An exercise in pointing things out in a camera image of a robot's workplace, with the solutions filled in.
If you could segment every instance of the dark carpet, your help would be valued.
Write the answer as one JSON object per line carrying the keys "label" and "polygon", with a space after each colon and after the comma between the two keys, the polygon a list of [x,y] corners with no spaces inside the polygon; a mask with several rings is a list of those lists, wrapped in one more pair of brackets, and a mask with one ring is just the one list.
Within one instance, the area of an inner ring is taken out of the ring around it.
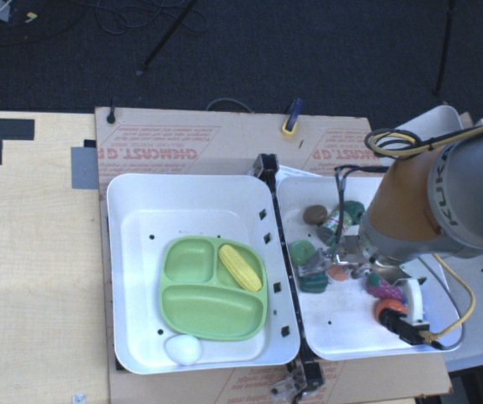
{"label": "dark carpet", "polygon": [[483,118],[483,0],[197,0],[164,41],[190,1],[13,0],[0,110],[276,114],[302,98],[374,129],[440,104]]}

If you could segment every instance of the green plastic plate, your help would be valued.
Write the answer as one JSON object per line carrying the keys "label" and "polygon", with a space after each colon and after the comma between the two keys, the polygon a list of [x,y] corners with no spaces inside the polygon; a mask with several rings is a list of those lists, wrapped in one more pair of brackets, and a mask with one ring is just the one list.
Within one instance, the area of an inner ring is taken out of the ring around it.
{"label": "green plastic plate", "polygon": [[[223,266],[218,249],[231,244],[262,281],[257,292],[242,289]],[[214,340],[245,340],[266,320],[268,281],[262,259],[247,245],[218,237],[181,237],[162,260],[159,306],[167,325],[180,333]]]}

